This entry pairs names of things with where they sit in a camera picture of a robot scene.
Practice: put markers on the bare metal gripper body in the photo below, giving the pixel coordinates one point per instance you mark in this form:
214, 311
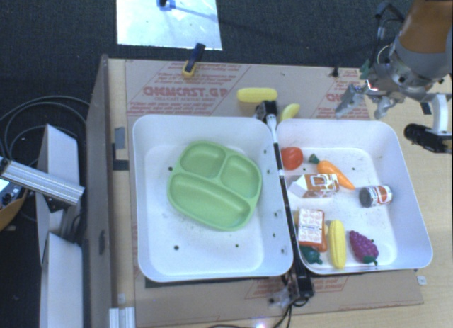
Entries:
396, 84

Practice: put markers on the orange and white packet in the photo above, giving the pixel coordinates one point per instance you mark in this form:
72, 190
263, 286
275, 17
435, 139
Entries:
311, 229

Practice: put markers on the red tomato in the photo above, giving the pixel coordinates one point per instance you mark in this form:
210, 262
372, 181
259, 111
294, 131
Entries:
292, 158

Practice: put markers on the black cylinder on white bracket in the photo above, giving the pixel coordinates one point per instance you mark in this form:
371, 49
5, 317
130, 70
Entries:
426, 139

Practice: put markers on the green divided plate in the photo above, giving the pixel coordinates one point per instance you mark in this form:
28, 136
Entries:
212, 188

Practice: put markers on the purple grapes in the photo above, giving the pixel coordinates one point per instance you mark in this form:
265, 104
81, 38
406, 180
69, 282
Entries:
362, 247

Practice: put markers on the orange carrot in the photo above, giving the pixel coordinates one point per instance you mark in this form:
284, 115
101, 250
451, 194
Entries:
334, 172

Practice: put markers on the orange and white can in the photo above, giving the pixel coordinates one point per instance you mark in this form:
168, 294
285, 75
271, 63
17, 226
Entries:
377, 195

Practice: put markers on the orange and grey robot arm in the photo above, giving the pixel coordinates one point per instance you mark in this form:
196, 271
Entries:
426, 22

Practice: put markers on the green broccoli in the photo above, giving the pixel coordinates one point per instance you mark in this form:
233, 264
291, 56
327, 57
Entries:
311, 255

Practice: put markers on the brown cardboard board red print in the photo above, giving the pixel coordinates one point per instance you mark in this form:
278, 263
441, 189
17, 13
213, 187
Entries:
212, 85

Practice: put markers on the white plastic tray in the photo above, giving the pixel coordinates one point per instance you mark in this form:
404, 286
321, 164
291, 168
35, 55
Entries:
198, 248
396, 213

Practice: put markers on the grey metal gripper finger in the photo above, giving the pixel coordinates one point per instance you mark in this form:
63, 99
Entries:
384, 107
348, 101

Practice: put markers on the orange and white carton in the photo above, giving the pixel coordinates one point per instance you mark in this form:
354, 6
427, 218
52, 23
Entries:
315, 185

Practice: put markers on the yellow corn cob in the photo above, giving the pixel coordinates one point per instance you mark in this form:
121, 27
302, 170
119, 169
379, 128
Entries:
256, 95
337, 245

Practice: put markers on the yellow banana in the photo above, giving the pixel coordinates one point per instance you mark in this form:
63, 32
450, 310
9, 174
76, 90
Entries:
290, 111

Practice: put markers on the thin black and white rod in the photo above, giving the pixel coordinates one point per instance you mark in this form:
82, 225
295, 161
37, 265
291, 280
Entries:
281, 174

